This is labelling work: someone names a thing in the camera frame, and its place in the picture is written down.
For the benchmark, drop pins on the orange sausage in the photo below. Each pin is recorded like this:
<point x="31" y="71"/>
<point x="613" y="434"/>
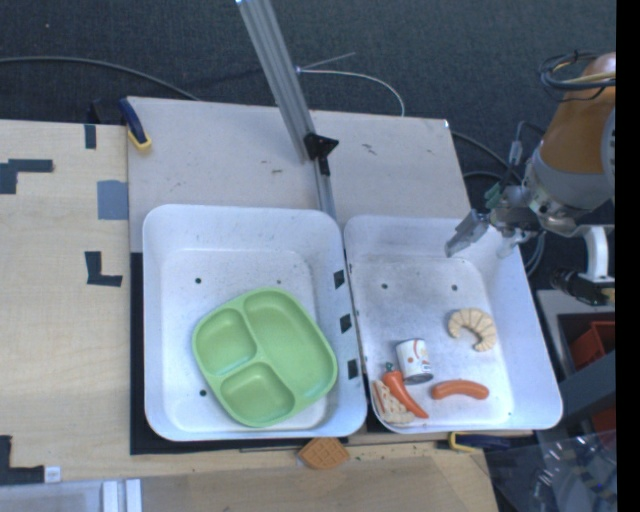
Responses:
<point x="460" y="390"/>

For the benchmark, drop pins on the brown waffle biscuit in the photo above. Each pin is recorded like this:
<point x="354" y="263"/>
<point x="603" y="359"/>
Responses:
<point x="322" y="453"/>

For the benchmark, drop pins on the white plastic tray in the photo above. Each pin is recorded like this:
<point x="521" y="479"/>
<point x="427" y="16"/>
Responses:
<point x="415" y="300"/>
<point x="175" y="310"/>

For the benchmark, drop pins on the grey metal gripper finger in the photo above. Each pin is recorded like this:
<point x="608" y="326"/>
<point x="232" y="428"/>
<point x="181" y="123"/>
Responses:
<point x="467" y="234"/>
<point x="510" y="242"/>

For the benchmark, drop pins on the black cylinder on white bracket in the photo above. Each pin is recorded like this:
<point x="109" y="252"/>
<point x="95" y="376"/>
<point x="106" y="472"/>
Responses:
<point x="597" y="252"/>

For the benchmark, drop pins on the beige sandwich slice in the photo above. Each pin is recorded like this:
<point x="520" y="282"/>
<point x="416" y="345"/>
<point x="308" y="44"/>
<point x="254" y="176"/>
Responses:
<point x="387" y="407"/>

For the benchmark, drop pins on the beige croissant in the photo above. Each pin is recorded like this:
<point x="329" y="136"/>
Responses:
<point x="475" y="320"/>

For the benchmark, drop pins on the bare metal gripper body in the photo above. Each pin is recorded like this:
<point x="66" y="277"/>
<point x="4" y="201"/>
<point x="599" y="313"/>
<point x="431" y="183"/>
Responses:
<point x="520" y="215"/>

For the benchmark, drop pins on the green divided plate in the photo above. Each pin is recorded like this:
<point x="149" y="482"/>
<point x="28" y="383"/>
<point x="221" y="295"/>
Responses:
<point x="280" y="330"/>

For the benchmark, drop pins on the orange carrot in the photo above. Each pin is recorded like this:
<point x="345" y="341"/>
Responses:
<point x="397" y="387"/>

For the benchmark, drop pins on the white can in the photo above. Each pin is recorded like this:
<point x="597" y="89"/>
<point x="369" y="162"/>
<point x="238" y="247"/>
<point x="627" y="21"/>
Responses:
<point x="414" y="357"/>

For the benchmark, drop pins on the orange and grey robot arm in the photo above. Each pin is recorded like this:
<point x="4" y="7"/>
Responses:
<point x="580" y="135"/>

